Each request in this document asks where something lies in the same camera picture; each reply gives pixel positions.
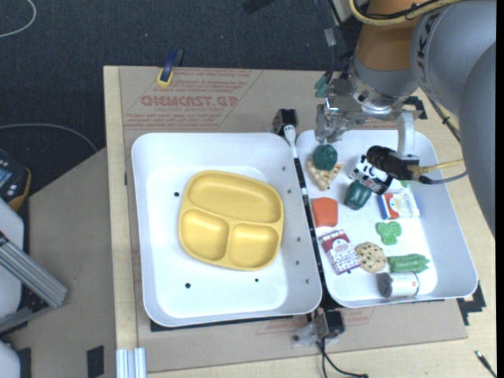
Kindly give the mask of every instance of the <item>black floor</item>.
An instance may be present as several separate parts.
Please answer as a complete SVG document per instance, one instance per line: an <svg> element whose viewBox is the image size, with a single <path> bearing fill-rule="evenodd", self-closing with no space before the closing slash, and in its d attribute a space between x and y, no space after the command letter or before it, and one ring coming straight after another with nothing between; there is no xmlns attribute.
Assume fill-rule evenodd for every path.
<svg viewBox="0 0 504 378"><path fill-rule="evenodd" d="M31 193L105 146L102 67L183 66L327 70L326 0L277 0L247 13L247 0L32 0L33 24L0 38L0 148L30 168ZM25 0L0 0L0 35L32 17ZM339 34L338 55L357 31ZM336 58L342 69L347 57ZM17 124L30 127L12 128Z"/></svg>

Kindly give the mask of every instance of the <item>gray cylinder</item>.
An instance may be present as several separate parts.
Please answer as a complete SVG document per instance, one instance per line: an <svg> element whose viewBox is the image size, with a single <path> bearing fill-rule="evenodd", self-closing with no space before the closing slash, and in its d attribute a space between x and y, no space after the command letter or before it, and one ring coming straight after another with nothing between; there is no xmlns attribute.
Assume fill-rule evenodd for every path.
<svg viewBox="0 0 504 378"><path fill-rule="evenodd" d="M462 154L472 189L495 237L496 43L470 72L461 97Z"/></svg>
<svg viewBox="0 0 504 378"><path fill-rule="evenodd" d="M496 32L497 0L467 0L425 14L410 51L421 89L458 115L469 73L495 42Z"/></svg>

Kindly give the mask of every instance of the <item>yellow cable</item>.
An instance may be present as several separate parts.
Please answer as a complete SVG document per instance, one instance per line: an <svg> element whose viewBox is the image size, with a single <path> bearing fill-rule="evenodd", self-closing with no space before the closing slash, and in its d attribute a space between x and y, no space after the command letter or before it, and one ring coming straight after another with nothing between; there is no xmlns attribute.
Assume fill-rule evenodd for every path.
<svg viewBox="0 0 504 378"><path fill-rule="evenodd" d="M384 19L367 17L366 15L363 15L358 12L356 2L354 0L349 0L349 3L350 3L350 9L352 10L352 14L362 23L371 25L393 25L412 20L415 17L421 16L425 13L429 13L430 11L433 11L440 7L448 6L450 4L454 4L455 2L461 2L461 1L464 0L439 0L437 2L427 4L426 6L422 6L421 8L412 9L402 17L384 18Z"/></svg>
<svg viewBox="0 0 504 378"><path fill-rule="evenodd" d="M463 164L463 163L464 163L464 160L461 158L459 160L442 162L440 164L430 165L430 166L426 166L426 167L420 167L418 165L413 165L411 167L408 167L408 169L411 172L413 172L413 174L415 176L419 176L419 175L422 175L422 174L434 171L435 169L442 169L442 168L453 167L455 165L460 165L460 164Z"/></svg>

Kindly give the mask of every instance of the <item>white wire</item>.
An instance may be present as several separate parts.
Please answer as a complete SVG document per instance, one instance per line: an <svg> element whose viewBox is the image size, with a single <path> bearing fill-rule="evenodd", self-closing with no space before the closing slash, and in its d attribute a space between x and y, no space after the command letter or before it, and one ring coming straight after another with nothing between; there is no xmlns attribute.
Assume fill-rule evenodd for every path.
<svg viewBox="0 0 504 378"><path fill-rule="evenodd" d="M25 0L25 1L30 3L31 8L33 9L33 16L31 17L31 20L25 26L17 29L16 31L7 32L6 34L0 34L0 38L4 38L5 36L11 36L11 35L18 34L33 24L33 21L35 21L35 18L37 17L37 8L35 7L35 4L33 3L32 0Z"/></svg>

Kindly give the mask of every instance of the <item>small box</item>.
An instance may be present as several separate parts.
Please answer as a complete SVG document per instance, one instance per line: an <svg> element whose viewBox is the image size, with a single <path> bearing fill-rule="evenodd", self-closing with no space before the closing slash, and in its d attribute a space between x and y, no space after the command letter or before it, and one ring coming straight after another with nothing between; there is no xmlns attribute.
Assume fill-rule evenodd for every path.
<svg viewBox="0 0 504 378"><path fill-rule="evenodd" d="M399 193L385 193L378 196L381 216L384 220L396 218L419 217L420 210L413 193L402 191Z"/></svg>
<svg viewBox="0 0 504 378"><path fill-rule="evenodd" d="M361 265L361 259L350 245L350 240L343 230L338 230L319 238L336 274L348 272Z"/></svg>

